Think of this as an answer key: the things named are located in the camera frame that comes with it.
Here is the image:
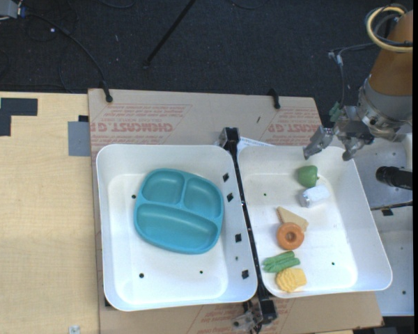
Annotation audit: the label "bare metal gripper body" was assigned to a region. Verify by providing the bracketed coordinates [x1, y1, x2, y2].
[334, 105, 410, 146]

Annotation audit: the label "green pepper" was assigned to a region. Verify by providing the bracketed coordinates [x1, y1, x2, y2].
[297, 165, 320, 189]

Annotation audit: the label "white can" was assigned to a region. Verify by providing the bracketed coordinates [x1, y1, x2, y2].
[298, 184, 331, 208]

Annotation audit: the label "beige wedge biscuit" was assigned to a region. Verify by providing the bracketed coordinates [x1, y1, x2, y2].
[276, 206, 309, 232]

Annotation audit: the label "white plastic tray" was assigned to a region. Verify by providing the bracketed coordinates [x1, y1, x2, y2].
[237, 145, 394, 299]
[95, 143, 258, 312]

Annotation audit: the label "orange doughnut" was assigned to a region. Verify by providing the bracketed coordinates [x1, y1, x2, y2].
[276, 222, 305, 251]

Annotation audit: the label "thin black rod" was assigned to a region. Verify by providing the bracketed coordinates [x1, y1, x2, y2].
[228, 140, 268, 303]

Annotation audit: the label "brown cardboard board red print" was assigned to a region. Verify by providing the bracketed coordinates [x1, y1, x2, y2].
[87, 88, 385, 334]

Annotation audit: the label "green beans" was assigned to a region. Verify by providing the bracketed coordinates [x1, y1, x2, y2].
[263, 250, 301, 274]

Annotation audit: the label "yellow corn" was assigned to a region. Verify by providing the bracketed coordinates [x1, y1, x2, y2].
[275, 267, 308, 294]

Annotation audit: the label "blue divided plate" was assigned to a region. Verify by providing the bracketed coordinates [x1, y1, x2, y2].
[133, 168, 225, 255]

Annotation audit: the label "black cylinder on white bracket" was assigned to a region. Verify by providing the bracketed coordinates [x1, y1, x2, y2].
[375, 165, 414, 191]

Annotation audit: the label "black block with thin wires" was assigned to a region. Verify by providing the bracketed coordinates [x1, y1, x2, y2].
[218, 127, 240, 149]
[243, 299, 278, 326]

